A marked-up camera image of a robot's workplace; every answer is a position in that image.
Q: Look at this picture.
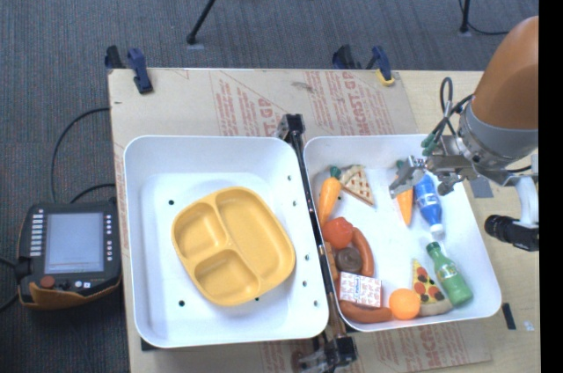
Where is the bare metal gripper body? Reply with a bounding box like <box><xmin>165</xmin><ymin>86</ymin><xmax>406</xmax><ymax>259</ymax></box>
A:
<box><xmin>424</xmin><ymin>134</ymin><xmax>489</xmax><ymax>187</ymax></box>

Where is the orange carrot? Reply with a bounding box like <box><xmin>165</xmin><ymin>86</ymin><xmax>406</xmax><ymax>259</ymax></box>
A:
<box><xmin>317</xmin><ymin>165</ymin><xmax>344</xmax><ymax>228</ymax></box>
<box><xmin>394</xmin><ymin>159</ymin><xmax>416</xmax><ymax>228</ymax></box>

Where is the blue bottle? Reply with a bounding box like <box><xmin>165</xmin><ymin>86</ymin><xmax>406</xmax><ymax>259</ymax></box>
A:
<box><xmin>413</xmin><ymin>172</ymin><xmax>447</xmax><ymax>238</ymax></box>

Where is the tan lattice pie slice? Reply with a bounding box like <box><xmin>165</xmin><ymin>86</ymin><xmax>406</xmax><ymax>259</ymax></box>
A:
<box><xmin>338</xmin><ymin>164</ymin><xmax>377</xmax><ymax>208</ymax></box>

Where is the white plastic tray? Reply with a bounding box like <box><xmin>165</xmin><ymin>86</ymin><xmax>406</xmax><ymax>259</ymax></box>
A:
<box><xmin>303</xmin><ymin>134</ymin><xmax>503</xmax><ymax>333</ymax></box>
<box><xmin>122</xmin><ymin>135</ymin><xmax>331</xmax><ymax>350</ymax></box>

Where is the orange sausage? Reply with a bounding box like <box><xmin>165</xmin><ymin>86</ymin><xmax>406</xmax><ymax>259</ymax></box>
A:
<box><xmin>351</xmin><ymin>226</ymin><xmax>377</xmax><ymax>278</ymax></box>
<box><xmin>338</xmin><ymin>299</ymin><xmax>394</xmax><ymax>325</ymax></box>

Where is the red tomato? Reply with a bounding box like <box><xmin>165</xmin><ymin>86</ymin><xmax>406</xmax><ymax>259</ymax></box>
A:
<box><xmin>321</xmin><ymin>216</ymin><xmax>355</xmax><ymax>251</ymax></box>

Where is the green bottle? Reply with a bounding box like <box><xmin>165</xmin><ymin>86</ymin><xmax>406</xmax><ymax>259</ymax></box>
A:
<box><xmin>425</xmin><ymin>241</ymin><xmax>474</xmax><ymax>307</ymax></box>

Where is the brown doughnut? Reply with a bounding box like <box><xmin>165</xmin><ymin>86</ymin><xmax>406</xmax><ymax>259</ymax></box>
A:
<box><xmin>335</xmin><ymin>246</ymin><xmax>363</xmax><ymax>274</ymax></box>

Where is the pizza slice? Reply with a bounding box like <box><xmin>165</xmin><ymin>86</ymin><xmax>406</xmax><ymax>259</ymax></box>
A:
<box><xmin>410</xmin><ymin>258</ymin><xmax>454</xmax><ymax>317</ymax></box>

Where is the brown toy bread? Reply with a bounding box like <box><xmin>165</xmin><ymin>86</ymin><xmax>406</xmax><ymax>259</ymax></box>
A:
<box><xmin>324</xmin><ymin>240</ymin><xmax>340</xmax><ymax>281</ymax></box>

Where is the white and red carton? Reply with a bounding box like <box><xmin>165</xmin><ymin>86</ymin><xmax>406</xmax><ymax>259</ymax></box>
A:
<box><xmin>338</xmin><ymin>270</ymin><xmax>384</xmax><ymax>309</ymax></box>

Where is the orange ball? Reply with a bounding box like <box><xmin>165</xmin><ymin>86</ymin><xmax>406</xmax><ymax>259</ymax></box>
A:
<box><xmin>388</xmin><ymin>288</ymin><xmax>421</xmax><ymax>321</ymax></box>

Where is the yellow divided plate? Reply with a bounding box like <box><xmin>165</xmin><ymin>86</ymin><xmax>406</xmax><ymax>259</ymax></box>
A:
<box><xmin>170</xmin><ymin>186</ymin><xmax>297</xmax><ymax>308</ymax></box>

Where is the brown cardboard board red print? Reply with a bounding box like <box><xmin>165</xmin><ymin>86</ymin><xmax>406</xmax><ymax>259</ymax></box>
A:
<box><xmin>107</xmin><ymin>67</ymin><xmax>494</xmax><ymax>373</ymax></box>

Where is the black cylinder on white bracket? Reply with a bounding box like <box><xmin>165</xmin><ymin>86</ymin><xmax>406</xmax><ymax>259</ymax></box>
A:
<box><xmin>484</xmin><ymin>175</ymin><xmax>540</xmax><ymax>253</ymax></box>

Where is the black block with thin wires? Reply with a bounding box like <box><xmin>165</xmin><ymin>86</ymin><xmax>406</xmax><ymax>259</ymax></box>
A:
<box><xmin>293</xmin><ymin>333</ymin><xmax>359</xmax><ymax>373</ymax></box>
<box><xmin>275</xmin><ymin>113</ymin><xmax>306</xmax><ymax>143</ymax></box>

